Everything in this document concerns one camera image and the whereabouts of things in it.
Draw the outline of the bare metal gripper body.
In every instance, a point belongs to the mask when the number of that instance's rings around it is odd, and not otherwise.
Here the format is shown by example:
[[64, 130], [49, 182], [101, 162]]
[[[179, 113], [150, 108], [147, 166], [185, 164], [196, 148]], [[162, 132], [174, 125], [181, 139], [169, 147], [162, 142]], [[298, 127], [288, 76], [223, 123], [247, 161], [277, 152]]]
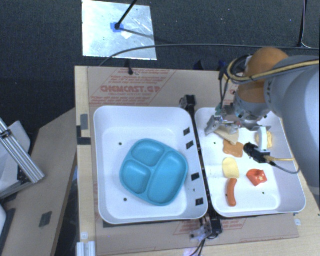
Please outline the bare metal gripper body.
[[223, 121], [239, 123], [248, 130], [258, 126], [258, 122], [265, 116], [264, 104], [230, 104], [224, 105], [220, 113]]

